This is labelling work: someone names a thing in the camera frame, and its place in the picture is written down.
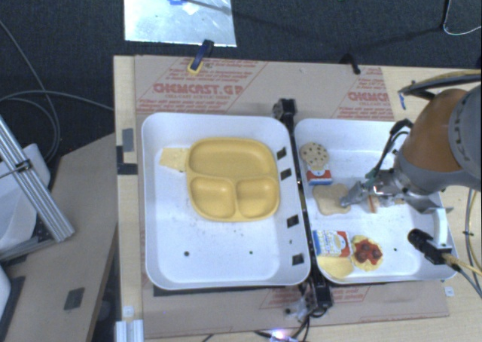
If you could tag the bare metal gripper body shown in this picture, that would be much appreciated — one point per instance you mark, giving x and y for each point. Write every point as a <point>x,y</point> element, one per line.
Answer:
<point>384,185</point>

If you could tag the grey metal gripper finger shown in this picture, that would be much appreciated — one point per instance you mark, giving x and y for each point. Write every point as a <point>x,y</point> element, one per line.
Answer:
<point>389,202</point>
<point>354,194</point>

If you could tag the brown and red toy sausage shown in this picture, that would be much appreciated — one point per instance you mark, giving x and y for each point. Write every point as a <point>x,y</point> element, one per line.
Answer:
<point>372,205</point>

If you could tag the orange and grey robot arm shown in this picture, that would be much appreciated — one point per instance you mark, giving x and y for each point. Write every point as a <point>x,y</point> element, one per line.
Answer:
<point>433,137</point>

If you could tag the beige toy bread slice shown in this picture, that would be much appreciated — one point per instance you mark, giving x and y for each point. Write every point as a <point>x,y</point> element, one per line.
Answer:
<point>328,201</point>

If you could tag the white plastic tray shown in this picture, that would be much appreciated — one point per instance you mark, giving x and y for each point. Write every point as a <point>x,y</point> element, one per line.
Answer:
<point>399,231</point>
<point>218,254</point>

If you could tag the red and white carton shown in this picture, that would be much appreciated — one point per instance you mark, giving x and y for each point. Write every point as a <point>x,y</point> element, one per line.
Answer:
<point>319,176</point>

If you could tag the blue yellow red packet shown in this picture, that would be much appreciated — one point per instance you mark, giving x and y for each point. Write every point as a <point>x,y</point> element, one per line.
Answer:
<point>331,242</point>

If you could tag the thin black rod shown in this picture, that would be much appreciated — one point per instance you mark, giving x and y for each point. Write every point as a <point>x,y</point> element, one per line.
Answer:
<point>301,190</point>

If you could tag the toy pizza slice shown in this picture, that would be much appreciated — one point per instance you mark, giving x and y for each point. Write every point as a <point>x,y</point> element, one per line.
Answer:
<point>367,254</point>

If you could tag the beige chocolate chip biscuit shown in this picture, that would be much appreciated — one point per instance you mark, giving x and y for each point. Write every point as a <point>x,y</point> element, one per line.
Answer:
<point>314,152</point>

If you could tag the yellow flat round piece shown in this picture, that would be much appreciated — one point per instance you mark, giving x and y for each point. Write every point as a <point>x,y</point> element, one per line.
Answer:
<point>335,267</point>

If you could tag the brown cardboard board, red print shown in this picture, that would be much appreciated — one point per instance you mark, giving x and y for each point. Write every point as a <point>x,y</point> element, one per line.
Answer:
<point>312,80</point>

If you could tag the yellow divided plate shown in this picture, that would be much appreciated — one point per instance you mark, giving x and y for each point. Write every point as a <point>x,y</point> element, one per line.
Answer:
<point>229,174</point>

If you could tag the yellow flat cheese slice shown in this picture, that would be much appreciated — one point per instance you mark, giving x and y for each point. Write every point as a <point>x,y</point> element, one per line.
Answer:
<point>171,159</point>

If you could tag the black cylinder on white bracket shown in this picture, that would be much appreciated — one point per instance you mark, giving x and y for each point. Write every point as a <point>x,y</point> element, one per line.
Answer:
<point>425,244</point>

